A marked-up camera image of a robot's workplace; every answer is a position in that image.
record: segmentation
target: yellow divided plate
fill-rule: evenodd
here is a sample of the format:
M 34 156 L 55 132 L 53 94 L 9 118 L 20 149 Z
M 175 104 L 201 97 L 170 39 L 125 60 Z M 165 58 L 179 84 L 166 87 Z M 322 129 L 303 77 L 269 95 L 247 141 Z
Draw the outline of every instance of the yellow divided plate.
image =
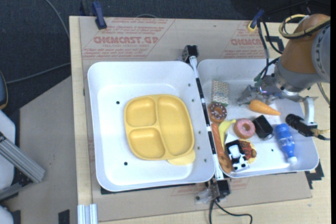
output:
M 192 150 L 190 153 L 183 157 L 178 157 L 175 159 L 168 159 L 168 162 L 173 165 L 188 165 L 190 163 L 193 163 L 196 158 L 196 153 L 194 150 Z
M 124 109 L 131 151 L 141 159 L 175 159 L 191 153 L 194 132 L 184 102 L 173 95 L 134 98 Z

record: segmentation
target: blue toy bottle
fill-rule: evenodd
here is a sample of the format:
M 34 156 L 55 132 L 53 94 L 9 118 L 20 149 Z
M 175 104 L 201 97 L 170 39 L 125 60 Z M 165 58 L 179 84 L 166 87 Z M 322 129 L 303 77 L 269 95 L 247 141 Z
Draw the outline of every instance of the blue toy bottle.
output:
M 286 154 L 290 164 L 295 164 L 298 159 L 294 154 L 294 141 L 289 133 L 289 126 L 286 123 L 279 124 L 275 127 L 275 134 L 279 141 L 282 151 Z

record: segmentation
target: black object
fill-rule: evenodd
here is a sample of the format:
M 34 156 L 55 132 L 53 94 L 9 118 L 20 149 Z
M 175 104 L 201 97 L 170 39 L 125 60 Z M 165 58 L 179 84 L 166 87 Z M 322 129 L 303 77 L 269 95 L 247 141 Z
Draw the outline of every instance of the black object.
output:
M 185 63 L 190 63 L 189 57 L 195 56 L 197 57 L 199 55 L 198 53 L 198 47 L 196 45 L 186 45 L 182 52 L 182 60 Z
M 17 210 L 12 212 L 14 224 L 21 224 L 21 211 Z
M 267 42 L 275 42 L 276 44 L 278 44 L 278 48 L 280 52 L 283 52 L 283 50 L 285 49 L 281 38 L 276 37 L 276 36 L 270 36 L 269 38 L 268 36 L 266 36 L 265 38 Z
M 220 194 L 219 198 L 225 198 L 231 193 L 230 186 L 227 180 L 217 181 L 217 184 L 218 184 L 218 190 Z
M 312 129 L 316 129 L 317 125 L 306 125 L 303 122 L 303 118 L 296 116 L 294 114 L 288 114 L 286 117 L 286 123 L 297 130 L 303 136 L 314 136 Z
M 70 224 L 70 210 L 58 213 L 58 224 Z
M 311 173 L 310 171 L 306 171 L 306 177 L 307 177 L 307 181 L 309 184 L 309 188 L 313 189 L 313 181 L 322 180 L 322 177 L 324 177 L 321 162 L 319 162 L 319 164 L 316 166 L 314 173 Z
M 86 0 L 82 0 L 80 2 L 79 13 L 81 16 L 93 16 L 93 13 L 90 10 L 90 7 Z
M 8 101 L 7 86 L 5 78 L 0 71 L 0 109 L 5 108 Z
M 256 127 L 256 133 L 261 139 L 268 140 L 273 137 L 273 127 L 269 124 L 264 115 L 255 118 L 253 123 Z

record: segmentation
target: black wire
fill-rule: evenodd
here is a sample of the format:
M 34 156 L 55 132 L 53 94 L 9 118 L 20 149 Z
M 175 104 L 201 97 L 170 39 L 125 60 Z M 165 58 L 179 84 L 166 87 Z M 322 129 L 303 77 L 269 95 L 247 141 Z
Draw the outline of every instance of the black wire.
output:
M 34 77 L 37 77 L 37 76 L 41 76 L 45 73 L 48 73 L 48 72 L 51 72 L 51 71 L 54 71 L 56 69 L 59 69 L 59 68 L 62 68 L 62 67 L 66 67 L 66 66 L 69 66 L 70 63 L 64 63 L 63 65 L 59 65 L 59 66 L 56 66 L 56 67 L 52 67 L 52 68 L 49 68 L 47 70 L 44 70 L 42 72 L 39 72 L 39 73 L 36 73 L 36 74 L 33 74 L 33 75 L 30 75 L 30 76 L 26 76 L 24 78 L 20 78 L 20 79 L 15 79 L 15 80 L 10 80 L 10 81 L 6 81 L 6 84 L 7 85 L 10 85 L 10 84 L 13 84 L 13 83 L 17 83 L 17 82 L 21 82 L 21 81 L 24 81 L 24 80 L 27 80 L 27 79 L 31 79 L 31 78 L 34 78 Z
M 273 64 L 276 63 L 279 59 L 280 59 L 280 57 L 278 57 L 278 58 L 272 60 L 271 62 L 268 63 L 268 66 L 273 65 Z M 268 67 L 264 67 L 264 69 L 263 69 L 259 74 L 262 75 L 262 73 L 264 73 L 264 71 L 266 70 L 266 68 L 268 68 Z
M 214 208 L 214 203 L 215 203 L 215 200 L 212 200 L 210 202 L 210 208 L 209 208 L 209 224 L 212 224 L 212 218 L 211 218 L 211 215 L 212 215 L 212 210 Z
M 273 42 L 271 41 L 271 36 L 269 35 L 269 31 L 268 31 L 267 25 L 266 25 L 265 21 L 263 20 L 263 18 L 261 18 L 261 22 L 262 22 L 262 24 L 264 25 L 264 28 L 265 28 L 265 31 L 266 31 L 266 35 L 267 35 L 267 38 L 268 38 L 268 42 L 270 43 L 271 47 L 272 47 L 273 50 L 275 50 L 277 53 L 282 54 L 282 51 L 278 50 L 278 49 L 274 46 Z
M 215 201 L 215 200 L 212 200 L 211 203 L 210 203 L 210 208 L 209 208 L 209 224 L 212 224 L 212 211 L 213 211 L 213 208 L 214 208 L 214 204 L 216 204 L 220 210 L 222 210 L 223 212 L 227 213 L 230 216 L 233 216 L 233 217 L 250 217 L 250 224 L 252 224 L 253 217 L 252 217 L 251 214 L 234 214 L 234 213 L 230 213 L 229 211 L 227 211 L 223 207 L 221 207 L 219 205 L 219 203 L 217 201 Z
M 325 137 L 325 136 L 323 136 L 323 135 L 321 135 L 321 134 L 319 134 L 319 135 L 317 136 L 317 138 L 320 139 L 320 140 L 330 141 L 330 138 L 327 138 L 327 137 Z
M 263 79 L 266 76 L 267 70 L 268 70 L 268 66 L 269 66 L 269 57 L 268 57 L 268 51 L 267 51 L 267 46 L 263 37 L 263 32 L 261 31 L 261 25 L 260 25 L 260 20 L 257 20 L 257 27 L 258 27 L 258 33 L 259 33 L 259 37 L 261 39 L 261 43 L 263 44 L 265 53 L 266 53 L 266 69 L 265 69 L 265 73 L 264 75 L 261 74 L 261 79 Z
M 53 11 L 56 13 L 58 19 L 60 20 L 62 26 L 63 26 L 63 29 L 65 31 L 65 33 L 67 34 L 68 38 L 70 39 L 70 35 L 69 35 L 69 31 L 64 23 L 64 21 L 62 20 L 62 18 L 60 17 L 60 15 L 58 14 L 56 8 L 54 7 L 54 5 L 49 1 L 49 0 L 44 0 L 45 2 L 48 3 L 48 5 L 53 9 Z M 27 77 L 24 77 L 24 78 L 20 78 L 20 79 L 15 79 L 15 80 L 11 80 L 11 81 L 7 81 L 6 84 L 13 84 L 13 83 L 17 83 L 17 82 L 21 82 L 23 80 L 27 80 L 27 79 L 31 79 L 31 78 L 34 78 L 34 77 L 37 77 L 37 76 L 40 76 L 42 74 L 45 74 L 45 73 L 48 73 L 48 72 L 51 72 L 51 71 L 54 71 L 56 69 L 59 69 L 59 68 L 62 68 L 64 66 L 68 66 L 70 65 L 70 63 L 65 63 L 63 65 L 59 65 L 59 66 L 56 66 L 56 67 L 52 67 L 50 69 L 47 69 L 45 71 L 42 71 L 42 72 L 39 72 L 39 73 L 36 73 L 36 74 L 33 74 L 33 75 L 30 75 L 30 76 L 27 76 Z
M 250 217 L 250 224 L 252 224 L 252 221 L 253 221 L 253 217 L 251 214 L 233 214 L 233 213 L 230 213 L 228 212 L 227 210 L 225 210 L 223 207 L 221 207 L 218 202 L 215 201 L 215 204 L 220 208 L 220 210 L 222 210 L 223 212 L 226 212 L 227 214 L 229 214 L 230 216 L 234 216 L 234 217 Z

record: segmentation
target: wooden table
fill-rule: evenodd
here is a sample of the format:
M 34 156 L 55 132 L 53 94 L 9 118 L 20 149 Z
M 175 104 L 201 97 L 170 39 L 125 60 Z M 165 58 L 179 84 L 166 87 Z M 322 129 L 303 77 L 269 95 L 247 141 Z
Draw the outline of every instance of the wooden table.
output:
M 83 69 L 81 57 L 80 25 L 79 17 L 71 16 L 70 43 L 71 43 L 71 68 L 73 87 L 73 107 L 75 121 L 76 165 L 77 165 L 77 192 L 78 204 L 89 205 L 93 203 L 91 191 L 91 177 L 89 167 L 89 150 L 87 139 L 86 106 L 83 96 Z M 268 24 L 271 35 L 278 36 L 278 24 Z M 330 108 L 320 94 L 318 88 L 313 86 L 309 93 L 303 95 L 319 96 L 315 101 L 315 121 L 319 129 L 330 128 Z M 251 205 L 229 208 L 236 214 L 249 213 L 253 216 L 253 223 L 331 223 L 331 165 L 330 142 L 315 140 L 320 155 L 324 177 L 321 181 L 313 182 L 312 198 L 304 200 L 291 200 L 273 202 L 269 204 Z M 247 217 L 242 219 L 223 214 L 220 210 L 213 211 L 213 223 L 248 223 Z M 208 211 L 194 211 L 180 214 L 169 214 L 154 217 L 134 218 L 104 223 L 208 223 Z

